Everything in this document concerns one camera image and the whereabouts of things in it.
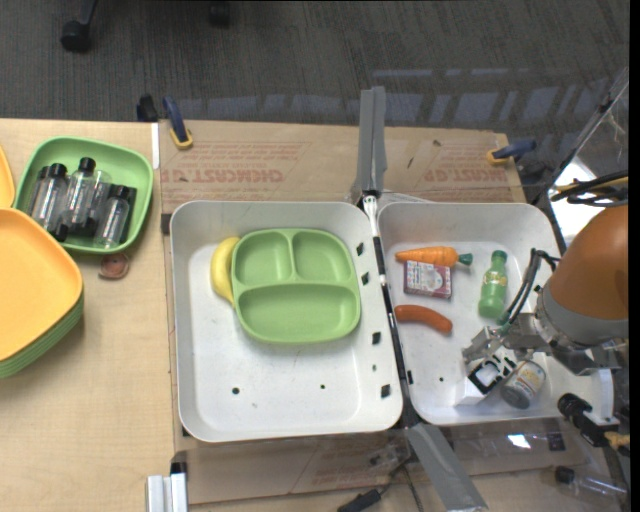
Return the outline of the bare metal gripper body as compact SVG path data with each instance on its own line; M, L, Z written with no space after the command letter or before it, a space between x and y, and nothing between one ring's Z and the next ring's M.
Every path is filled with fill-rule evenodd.
M501 344L517 356L532 356L534 353L552 355L533 313L520 313L511 324L503 325L500 333Z

